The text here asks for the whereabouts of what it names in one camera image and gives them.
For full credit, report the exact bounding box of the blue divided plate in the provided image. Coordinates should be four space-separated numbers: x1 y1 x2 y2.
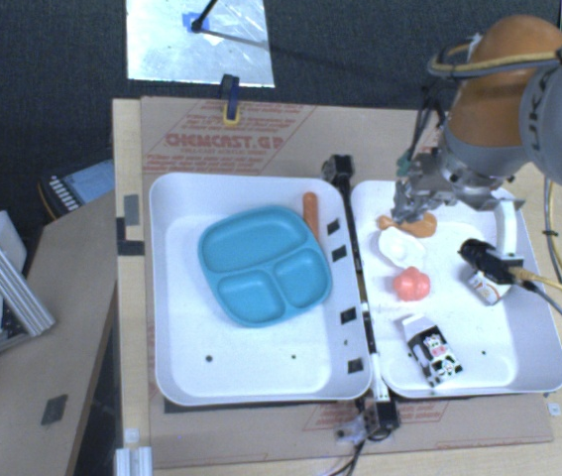
197 204 333 328

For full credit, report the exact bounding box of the white toy fried egg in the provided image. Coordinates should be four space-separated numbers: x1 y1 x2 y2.
377 226 426 267

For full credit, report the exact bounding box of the small white and orange carton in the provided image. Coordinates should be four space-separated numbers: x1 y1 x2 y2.
467 270 512 307

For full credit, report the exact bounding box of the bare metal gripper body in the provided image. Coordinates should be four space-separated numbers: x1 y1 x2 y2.
405 150 505 212

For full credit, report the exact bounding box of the orange toy sausage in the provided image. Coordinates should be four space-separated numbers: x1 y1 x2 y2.
302 191 321 243

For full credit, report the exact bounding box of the brown toy chicken drumstick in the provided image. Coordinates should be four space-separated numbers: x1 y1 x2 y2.
377 212 438 239

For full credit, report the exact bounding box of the black cylinder on white bracket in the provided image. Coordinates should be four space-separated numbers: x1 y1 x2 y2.
458 196 525 287

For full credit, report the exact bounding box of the thin black and white rod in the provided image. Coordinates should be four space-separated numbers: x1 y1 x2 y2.
337 175 390 404

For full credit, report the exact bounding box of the white plastic tray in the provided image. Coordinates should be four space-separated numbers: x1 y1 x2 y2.
149 171 374 408
350 179 562 399

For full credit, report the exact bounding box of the brown cardboard board red print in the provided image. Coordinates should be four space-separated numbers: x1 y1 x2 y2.
139 95 555 470

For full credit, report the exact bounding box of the cow print milk carton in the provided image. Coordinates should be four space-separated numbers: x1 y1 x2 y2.
397 314 464 389

